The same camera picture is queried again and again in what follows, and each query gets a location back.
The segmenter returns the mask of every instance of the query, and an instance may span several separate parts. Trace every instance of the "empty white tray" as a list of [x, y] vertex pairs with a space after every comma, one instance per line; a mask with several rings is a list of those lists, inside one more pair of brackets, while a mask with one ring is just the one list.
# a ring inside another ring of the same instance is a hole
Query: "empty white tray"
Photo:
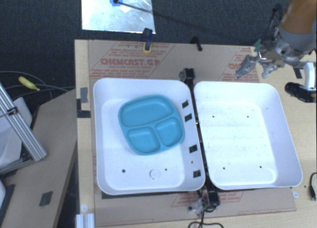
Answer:
[[[184, 124], [179, 145], [139, 155], [119, 125], [130, 100], [164, 95]], [[302, 171], [277, 91], [259, 83], [200, 82], [195, 98], [209, 176], [220, 189], [298, 185]], [[193, 191], [205, 182], [191, 94], [175, 80], [105, 78], [94, 85], [97, 181], [110, 195]]]

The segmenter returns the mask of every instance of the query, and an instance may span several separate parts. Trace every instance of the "dark floor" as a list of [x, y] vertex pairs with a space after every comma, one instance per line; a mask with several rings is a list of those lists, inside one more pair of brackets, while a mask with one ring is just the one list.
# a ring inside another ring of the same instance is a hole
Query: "dark floor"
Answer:
[[[281, 3], [285, 8], [288, 2], [152, 0], [157, 33], [154, 41], [188, 43], [198, 36], [203, 44], [252, 45], [264, 31], [274, 5]], [[139, 34], [83, 31], [81, 0], [1, 0], [0, 9], [0, 82], [5, 88], [18, 85], [17, 77], [21, 75], [5, 71], [22, 71], [49, 85], [72, 87], [75, 39], [141, 38]], [[8, 90], [12, 98], [27, 92], [21, 87]], [[52, 93], [56, 97], [62, 92]], [[47, 92], [25, 96], [32, 112], [50, 98]], [[75, 188], [73, 175], [59, 227], [72, 226]]]

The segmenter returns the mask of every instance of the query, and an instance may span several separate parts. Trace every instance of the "white plastic tray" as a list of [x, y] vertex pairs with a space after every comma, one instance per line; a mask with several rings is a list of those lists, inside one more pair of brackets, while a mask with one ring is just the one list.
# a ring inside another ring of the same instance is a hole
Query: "white plastic tray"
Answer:
[[199, 82], [194, 92], [215, 186], [233, 190], [301, 183], [300, 164], [272, 86]]
[[[175, 105], [185, 137], [177, 146], [153, 155], [139, 155], [126, 142], [118, 113], [126, 102], [164, 95]], [[188, 87], [180, 81], [105, 78], [94, 85], [97, 181], [110, 195], [191, 191], [205, 183], [195, 116]], [[185, 116], [192, 119], [185, 122]], [[197, 150], [190, 152], [190, 147]]]

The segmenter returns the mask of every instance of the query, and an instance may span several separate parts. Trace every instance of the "blue divided plate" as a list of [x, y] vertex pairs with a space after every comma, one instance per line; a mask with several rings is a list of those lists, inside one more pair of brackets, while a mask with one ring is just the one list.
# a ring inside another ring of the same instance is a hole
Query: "blue divided plate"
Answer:
[[131, 149], [155, 154], [181, 143], [185, 131], [173, 103], [162, 95], [131, 100], [119, 110], [119, 123]]

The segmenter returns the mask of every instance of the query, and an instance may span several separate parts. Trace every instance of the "yellow corn toy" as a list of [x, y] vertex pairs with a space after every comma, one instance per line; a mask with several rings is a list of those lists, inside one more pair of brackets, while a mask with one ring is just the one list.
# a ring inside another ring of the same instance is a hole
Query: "yellow corn toy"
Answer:
[[40, 89], [38, 87], [36, 87], [36, 85], [34, 83], [32, 83], [31, 81], [29, 81], [28, 79], [26, 79], [25, 77], [23, 76], [20, 76], [18, 78], [19, 82], [21, 84], [23, 84], [25, 87], [31, 89], [31, 90], [36, 90], [36, 91], [39, 91]]

